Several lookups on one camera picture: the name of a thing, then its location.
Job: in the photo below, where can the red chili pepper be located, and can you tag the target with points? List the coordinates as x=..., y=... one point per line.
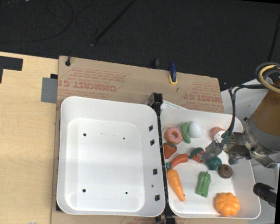
x=179, y=159

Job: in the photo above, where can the orange carrot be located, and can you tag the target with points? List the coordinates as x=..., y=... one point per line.
x=175, y=183

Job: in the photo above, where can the thin black rod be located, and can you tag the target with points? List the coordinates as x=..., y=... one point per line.
x=162, y=146

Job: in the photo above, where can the white paper sheet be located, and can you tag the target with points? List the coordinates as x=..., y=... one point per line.
x=174, y=105

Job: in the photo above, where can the red strawberry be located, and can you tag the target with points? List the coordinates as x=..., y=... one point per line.
x=168, y=150
x=196, y=154

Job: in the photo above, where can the dark green broccoli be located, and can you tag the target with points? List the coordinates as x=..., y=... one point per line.
x=213, y=164

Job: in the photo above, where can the brown chocolate swirl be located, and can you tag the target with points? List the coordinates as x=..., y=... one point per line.
x=225, y=171

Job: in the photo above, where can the white egg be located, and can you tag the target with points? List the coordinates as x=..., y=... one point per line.
x=195, y=129

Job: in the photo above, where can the black cylinder on white bracket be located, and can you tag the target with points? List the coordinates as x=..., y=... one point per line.
x=264, y=193

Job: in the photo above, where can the brown cardboard board, red print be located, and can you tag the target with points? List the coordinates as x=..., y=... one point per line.
x=132, y=86

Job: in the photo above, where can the orange pumpkin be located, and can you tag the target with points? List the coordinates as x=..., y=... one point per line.
x=227, y=204

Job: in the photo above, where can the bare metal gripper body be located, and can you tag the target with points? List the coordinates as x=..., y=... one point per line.
x=238, y=144

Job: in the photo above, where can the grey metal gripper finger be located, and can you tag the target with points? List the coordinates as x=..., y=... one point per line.
x=235, y=159
x=211, y=151

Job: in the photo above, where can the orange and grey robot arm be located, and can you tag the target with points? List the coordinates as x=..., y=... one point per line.
x=269, y=110

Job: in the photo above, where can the green cucumber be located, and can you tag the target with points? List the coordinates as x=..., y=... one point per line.
x=185, y=133

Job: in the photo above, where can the pink and white toy food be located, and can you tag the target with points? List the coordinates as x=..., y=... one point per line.
x=216, y=133

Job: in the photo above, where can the white plastic tray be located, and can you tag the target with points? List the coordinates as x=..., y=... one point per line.
x=222, y=204
x=110, y=160

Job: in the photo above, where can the green asparagus bundle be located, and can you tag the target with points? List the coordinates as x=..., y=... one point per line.
x=203, y=184

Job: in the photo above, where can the pink doughnut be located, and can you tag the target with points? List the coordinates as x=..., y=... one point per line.
x=168, y=136

